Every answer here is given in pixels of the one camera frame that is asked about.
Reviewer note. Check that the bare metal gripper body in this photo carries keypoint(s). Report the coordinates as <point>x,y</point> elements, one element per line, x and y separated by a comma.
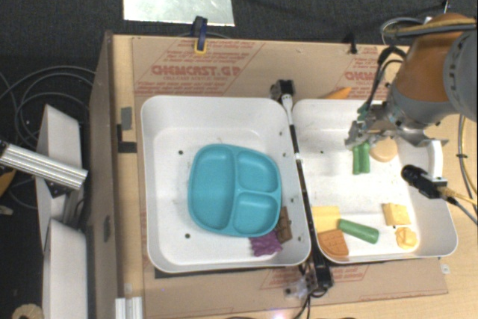
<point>384,121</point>

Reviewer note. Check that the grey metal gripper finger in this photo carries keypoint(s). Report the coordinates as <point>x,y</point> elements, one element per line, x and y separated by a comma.
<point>369,138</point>
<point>353,136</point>

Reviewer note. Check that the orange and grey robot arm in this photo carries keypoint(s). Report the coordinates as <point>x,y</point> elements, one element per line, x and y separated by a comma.
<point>425,71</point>

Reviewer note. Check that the beige round biscuit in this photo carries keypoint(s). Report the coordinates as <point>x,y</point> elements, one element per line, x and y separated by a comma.
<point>384,152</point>

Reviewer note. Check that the green double bean toy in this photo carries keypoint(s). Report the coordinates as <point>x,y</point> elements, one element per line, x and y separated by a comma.
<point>360,160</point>

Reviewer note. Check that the orange carrot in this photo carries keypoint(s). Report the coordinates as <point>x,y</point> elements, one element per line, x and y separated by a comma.
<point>338,93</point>

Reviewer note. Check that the white plastic tray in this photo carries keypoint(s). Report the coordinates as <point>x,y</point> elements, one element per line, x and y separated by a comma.
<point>328,183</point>
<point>168,179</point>

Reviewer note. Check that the thin black and white rod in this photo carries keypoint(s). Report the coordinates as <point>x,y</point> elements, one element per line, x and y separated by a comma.
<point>298,157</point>

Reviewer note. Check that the yellow cheese wedge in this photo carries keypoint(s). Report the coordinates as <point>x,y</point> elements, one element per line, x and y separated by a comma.
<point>396,214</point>

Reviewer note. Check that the yellow flat cheese slice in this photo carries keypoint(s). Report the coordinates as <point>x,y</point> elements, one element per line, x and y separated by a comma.
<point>325,218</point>

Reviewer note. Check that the green cucumber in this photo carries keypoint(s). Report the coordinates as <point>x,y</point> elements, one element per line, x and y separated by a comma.
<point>358,231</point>

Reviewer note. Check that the small yellow lumpy toy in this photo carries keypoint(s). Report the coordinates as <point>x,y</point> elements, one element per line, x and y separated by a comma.
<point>406,237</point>

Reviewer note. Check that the orange waffle slice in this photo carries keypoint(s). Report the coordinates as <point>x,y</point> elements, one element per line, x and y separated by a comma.
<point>334,243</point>

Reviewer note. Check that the brown chocolate bar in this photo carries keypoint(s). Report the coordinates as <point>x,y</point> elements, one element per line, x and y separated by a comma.
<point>285,226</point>

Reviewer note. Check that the purple grapes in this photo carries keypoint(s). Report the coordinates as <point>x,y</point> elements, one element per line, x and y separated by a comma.
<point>266,244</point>

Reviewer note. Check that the brown cardboard board red print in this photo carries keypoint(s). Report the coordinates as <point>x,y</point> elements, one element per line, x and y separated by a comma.
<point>231,67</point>

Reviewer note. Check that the blue divided plate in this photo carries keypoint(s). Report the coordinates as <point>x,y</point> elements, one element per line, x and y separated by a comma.
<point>216,190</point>

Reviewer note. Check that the black cylinder on white bracket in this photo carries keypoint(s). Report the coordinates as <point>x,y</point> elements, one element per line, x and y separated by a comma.
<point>422,179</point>

